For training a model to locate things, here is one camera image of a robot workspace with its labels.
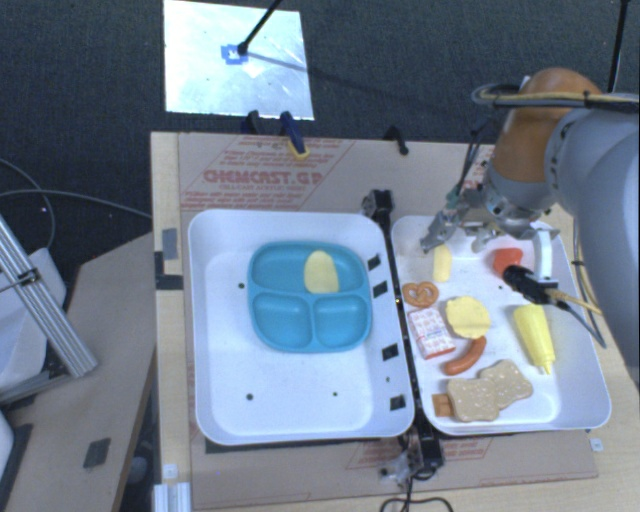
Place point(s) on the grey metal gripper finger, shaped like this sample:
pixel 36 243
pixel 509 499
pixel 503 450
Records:
pixel 481 239
pixel 436 231

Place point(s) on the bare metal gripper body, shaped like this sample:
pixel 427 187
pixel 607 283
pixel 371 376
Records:
pixel 492 210

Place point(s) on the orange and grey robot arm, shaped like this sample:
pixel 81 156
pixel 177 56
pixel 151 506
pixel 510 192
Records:
pixel 595 165

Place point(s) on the yellow stick-shaped toy food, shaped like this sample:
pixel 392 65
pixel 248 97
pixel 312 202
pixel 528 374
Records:
pixel 442 264

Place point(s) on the orange-red toy food chunk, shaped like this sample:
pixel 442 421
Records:
pixel 507 260

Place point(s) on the brown toy pretzel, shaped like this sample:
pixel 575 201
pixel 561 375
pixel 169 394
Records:
pixel 415 300

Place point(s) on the yellow round wavy chip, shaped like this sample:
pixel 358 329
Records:
pixel 467 316

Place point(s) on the thin black rod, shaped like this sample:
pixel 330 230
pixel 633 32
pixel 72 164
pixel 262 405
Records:
pixel 404 320

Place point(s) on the white carton with red print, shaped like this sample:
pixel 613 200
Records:
pixel 431 334

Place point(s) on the yellow mustard bottle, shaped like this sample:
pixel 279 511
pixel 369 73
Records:
pixel 536 335

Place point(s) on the orange-red toy sausage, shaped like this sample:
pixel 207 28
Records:
pixel 467 359

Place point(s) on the yellow oval potato chip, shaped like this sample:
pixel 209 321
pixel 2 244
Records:
pixel 321 274

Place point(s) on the tan toy bread slice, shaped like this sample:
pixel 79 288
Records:
pixel 515 385
pixel 472 400

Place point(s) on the brown cardboard board red print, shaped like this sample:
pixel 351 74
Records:
pixel 280 170

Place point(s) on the small orange cracker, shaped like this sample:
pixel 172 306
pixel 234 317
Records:
pixel 441 406

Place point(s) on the blue divided plate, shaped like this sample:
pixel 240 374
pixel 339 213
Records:
pixel 285 320

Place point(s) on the white plastic tray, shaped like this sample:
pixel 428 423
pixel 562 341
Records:
pixel 575 390
pixel 300 395

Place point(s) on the black cylinder on white bracket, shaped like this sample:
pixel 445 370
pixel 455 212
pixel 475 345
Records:
pixel 525 284

